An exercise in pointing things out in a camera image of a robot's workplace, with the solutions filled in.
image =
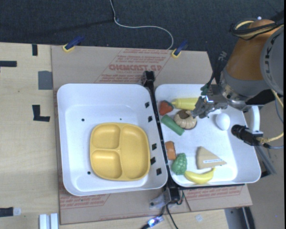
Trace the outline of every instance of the toy bread roll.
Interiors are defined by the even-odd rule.
[[[197,125],[197,119],[192,117],[191,111],[184,109],[175,114],[174,121],[183,129],[193,129]]]
[[[175,145],[172,141],[168,141],[165,143],[167,158],[169,160],[175,160],[176,159],[176,150]]]

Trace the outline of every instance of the toy cheese wedge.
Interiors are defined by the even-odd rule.
[[[215,166],[225,165],[226,162],[222,160],[220,157],[216,156],[209,150],[200,146],[197,149],[196,154],[196,165],[198,169],[211,168]]]

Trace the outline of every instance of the dark carpet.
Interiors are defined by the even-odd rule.
[[[163,27],[187,50],[208,51],[212,66],[232,52],[230,27],[246,18],[284,19],[284,0],[112,0],[120,24]],[[109,0],[0,0],[0,42],[66,44],[84,36],[84,46],[167,49],[160,29],[116,25]]]

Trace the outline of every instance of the yellow plate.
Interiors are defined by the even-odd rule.
[[[134,181],[143,178],[150,168],[146,133],[126,123],[97,125],[90,137],[90,163],[94,173],[104,179]]]

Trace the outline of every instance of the white tray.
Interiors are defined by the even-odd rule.
[[[168,174],[146,88],[137,84],[66,84],[58,90],[57,102],[62,178],[68,192],[86,196],[165,185]],[[112,181],[94,174],[89,158],[91,131],[96,125],[108,122],[138,125],[146,132],[153,162],[144,178]]]
[[[158,105],[162,100],[171,102],[176,98],[199,97],[202,86],[199,84],[164,84],[156,88],[155,97]],[[167,115],[173,118],[177,111],[179,110],[174,109]],[[215,118],[219,113],[226,113],[230,117],[231,124],[227,131],[219,129],[215,123]],[[235,124],[246,125],[246,121],[243,113],[232,107],[211,112],[209,118],[200,119],[197,117],[197,126],[192,130],[185,130],[181,136],[161,123],[164,141],[173,141],[176,153],[186,154],[188,161],[187,170],[196,173],[210,170],[198,170],[196,167],[196,151],[199,146],[205,147],[227,162],[226,165],[216,167],[214,177],[209,183],[195,184],[184,176],[178,176],[171,172],[173,180],[183,187],[235,185],[256,182],[260,178],[261,169],[255,149],[232,135],[231,127]]]

